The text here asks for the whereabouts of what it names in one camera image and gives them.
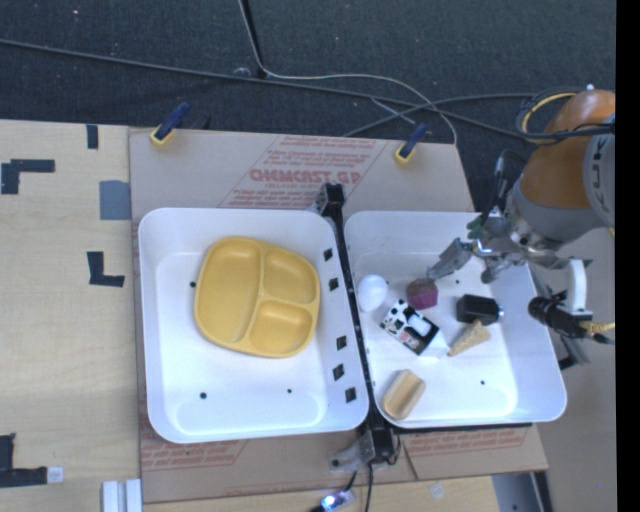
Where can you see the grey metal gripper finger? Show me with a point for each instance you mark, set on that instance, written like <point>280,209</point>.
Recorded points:
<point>496,269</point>
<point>450,260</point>

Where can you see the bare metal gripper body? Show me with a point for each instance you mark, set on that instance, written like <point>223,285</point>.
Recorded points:
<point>520,242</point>

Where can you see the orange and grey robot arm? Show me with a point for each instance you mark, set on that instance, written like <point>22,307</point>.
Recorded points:
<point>560,175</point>

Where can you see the purple cupcake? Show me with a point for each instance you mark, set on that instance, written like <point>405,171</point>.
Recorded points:
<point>423,294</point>

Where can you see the black box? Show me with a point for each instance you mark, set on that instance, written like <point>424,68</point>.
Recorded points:
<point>475,309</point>

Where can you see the yellow cheese wedge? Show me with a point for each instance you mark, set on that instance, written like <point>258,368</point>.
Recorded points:
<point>470,341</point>

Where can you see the black and white carton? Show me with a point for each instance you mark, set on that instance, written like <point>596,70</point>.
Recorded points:
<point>407,327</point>

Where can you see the white egg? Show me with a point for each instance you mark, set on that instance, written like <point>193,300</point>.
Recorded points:
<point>372,292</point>

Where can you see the thin black rod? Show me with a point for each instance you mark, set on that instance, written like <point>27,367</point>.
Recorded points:
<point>350,285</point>

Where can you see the white plastic tray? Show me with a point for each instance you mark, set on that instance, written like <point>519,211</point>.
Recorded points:
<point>240,390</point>
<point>470,385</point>

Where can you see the tan bread slice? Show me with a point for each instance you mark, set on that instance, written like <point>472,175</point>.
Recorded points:
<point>402,395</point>

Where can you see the yellow divided plate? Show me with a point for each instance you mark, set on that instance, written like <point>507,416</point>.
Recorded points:
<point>240,295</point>

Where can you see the brown cardboard board red print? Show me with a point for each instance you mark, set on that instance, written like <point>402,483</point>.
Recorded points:
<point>200,170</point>

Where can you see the black cylinder on white bracket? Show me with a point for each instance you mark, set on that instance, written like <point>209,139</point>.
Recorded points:
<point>555,312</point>

